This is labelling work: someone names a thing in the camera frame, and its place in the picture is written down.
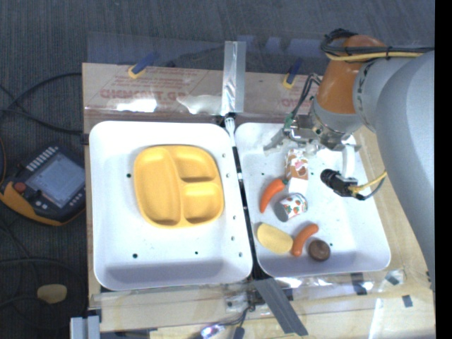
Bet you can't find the brown cardboard board, red print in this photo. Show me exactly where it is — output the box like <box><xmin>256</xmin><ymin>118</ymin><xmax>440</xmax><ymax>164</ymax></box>
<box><xmin>81</xmin><ymin>61</ymin><xmax>436</xmax><ymax>333</ymax></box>

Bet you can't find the orange toy sausage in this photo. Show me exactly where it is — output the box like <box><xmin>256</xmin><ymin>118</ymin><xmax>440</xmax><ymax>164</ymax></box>
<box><xmin>290</xmin><ymin>222</ymin><xmax>320</xmax><ymax>258</ymax></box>

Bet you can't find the brown round toy biscuit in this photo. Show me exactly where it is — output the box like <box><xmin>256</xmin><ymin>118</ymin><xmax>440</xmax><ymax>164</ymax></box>
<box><xmin>307</xmin><ymin>238</ymin><xmax>332</xmax><ymax>263</ymax></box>

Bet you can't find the white cup with strawberry print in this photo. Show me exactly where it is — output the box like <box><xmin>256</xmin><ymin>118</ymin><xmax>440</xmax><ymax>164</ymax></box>
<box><xmin>279</xmin><ymin>193</ymin><xmax>309</xmax><ymax>220</ymax></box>

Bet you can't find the small carton with cake print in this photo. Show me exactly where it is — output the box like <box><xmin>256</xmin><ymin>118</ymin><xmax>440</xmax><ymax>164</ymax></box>
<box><xmin>285</xmin><ymin>148</ymin><xmax>310</xmax><ymax>194</ymax></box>

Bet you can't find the orange toy carrot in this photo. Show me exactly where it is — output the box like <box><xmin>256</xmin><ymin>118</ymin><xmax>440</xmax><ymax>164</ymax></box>
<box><xmin>259</xmin><ymin>177</ymin><xmax>290</xmax><ymax>215</ymax></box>

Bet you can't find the white plastic tray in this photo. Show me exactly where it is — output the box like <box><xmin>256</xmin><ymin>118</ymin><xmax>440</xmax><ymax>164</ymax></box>
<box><xmin>88</xmin><ymin>119</ymin><xmax>254</xmax><ymax>292</ymax></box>
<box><xmin>234</xmin><ymin>121</ymin><xmax>392</xmax><ymax>279</ymax></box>

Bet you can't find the black cylinder on white bracket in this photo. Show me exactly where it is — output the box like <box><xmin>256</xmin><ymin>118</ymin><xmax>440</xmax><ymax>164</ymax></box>
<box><xmin>320</xmin><ymin>143</ymin><xmax>359</xmax><ymax>198</ymax></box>

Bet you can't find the yellow divided plate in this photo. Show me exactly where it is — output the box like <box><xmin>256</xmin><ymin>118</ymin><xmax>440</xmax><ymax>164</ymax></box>
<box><xmin>133</xmin><ymin>144</ymin><xmax>226</xmax><ymax>230</ymax></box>

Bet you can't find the pale yellow oval object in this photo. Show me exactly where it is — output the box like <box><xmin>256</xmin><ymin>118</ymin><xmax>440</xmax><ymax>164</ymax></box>
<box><xmin>36</xmin><ymin>283</ymin><xmax>69</xmax><ymax>304</ymax></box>

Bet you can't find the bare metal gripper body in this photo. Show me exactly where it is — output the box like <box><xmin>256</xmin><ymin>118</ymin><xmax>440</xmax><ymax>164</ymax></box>
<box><xmin>282</xmin><ymin>113</ymin><xmax>362</xmax><ymax>152</ymax></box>

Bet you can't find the pale yellow toy potato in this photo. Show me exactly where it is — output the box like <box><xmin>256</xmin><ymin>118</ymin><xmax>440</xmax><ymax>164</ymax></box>
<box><xmin>256</xmin><ymin>222</ymin><xmax>295</xmax><ymax>255</ymax></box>

